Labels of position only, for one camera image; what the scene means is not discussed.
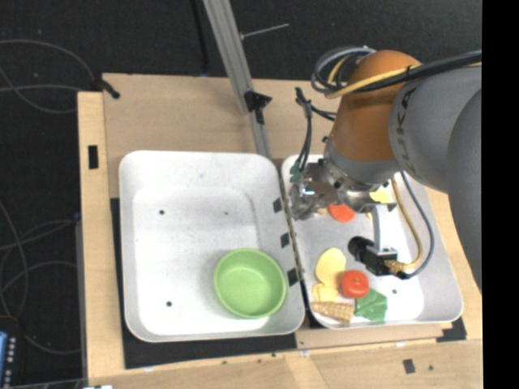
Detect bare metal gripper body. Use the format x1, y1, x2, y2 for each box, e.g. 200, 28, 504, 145
298, 160, 398, 215

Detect thin black and white rod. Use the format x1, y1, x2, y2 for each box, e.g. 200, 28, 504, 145
277, 172, 310, 299

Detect orange-red tomato slice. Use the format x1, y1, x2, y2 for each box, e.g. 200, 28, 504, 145
328, 202, 357, 224

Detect yellow potato crisp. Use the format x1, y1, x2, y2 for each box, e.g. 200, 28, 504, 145
315, 247, 348, 288

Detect yellow cheese slice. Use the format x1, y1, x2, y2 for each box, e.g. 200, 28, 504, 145
311, 282, 340, 304

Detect red tomato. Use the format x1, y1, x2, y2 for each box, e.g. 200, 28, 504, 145
340, 269, 371, 299

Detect green bowl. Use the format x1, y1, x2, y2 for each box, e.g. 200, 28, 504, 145
213, 248, 288, 320

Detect tan waffle cone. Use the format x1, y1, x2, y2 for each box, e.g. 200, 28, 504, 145
311, 301, 355, 327

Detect green lettuce leaf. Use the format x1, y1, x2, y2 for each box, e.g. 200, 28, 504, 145
353, 289, 388, 323

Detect white plastic tray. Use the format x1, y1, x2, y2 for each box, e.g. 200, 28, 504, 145
280, 153, 465, 331
118, 149, 307, 344

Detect pale wood board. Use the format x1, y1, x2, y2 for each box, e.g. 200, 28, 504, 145
76, 72, 483, 389

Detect black cylinder on white bracket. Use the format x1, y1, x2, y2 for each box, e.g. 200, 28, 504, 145
347, 202, 401, 277

